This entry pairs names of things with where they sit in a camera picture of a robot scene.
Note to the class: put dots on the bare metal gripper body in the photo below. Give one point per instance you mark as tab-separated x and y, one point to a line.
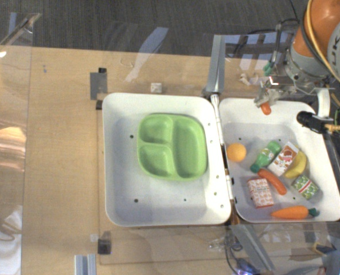
284	82

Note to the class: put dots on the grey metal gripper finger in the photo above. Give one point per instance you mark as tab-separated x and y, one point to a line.
260	98
273	97

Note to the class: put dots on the short orange sausage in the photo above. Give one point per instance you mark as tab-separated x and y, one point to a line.
266	109

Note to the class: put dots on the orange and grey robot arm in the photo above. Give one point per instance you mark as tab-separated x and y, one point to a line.
327	13

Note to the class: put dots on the white plastic tray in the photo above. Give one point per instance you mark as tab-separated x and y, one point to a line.
273	125
124	153

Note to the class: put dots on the orange ball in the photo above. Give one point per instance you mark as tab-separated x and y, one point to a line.
236	152

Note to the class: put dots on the green bottle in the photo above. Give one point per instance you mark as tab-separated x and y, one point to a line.
264	157

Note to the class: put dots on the orange and white carton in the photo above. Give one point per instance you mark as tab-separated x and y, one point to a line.
283	159

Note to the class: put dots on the yellow banana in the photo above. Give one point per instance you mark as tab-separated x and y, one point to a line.
298	165

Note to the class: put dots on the long orange sausage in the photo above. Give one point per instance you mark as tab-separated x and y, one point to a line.
273	180

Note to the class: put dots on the green divided plate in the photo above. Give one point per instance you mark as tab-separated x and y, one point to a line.
187	145

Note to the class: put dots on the white carton with orange pattern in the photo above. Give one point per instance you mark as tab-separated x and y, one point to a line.
260	193

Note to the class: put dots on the green and white can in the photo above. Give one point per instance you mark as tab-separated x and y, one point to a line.
305	187

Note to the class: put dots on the small white block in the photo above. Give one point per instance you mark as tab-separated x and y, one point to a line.
156	87

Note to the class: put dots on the orange carrot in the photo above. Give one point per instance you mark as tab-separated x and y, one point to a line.
290	212

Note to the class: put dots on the black cylinder on white bracket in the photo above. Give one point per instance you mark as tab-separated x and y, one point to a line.
311	121

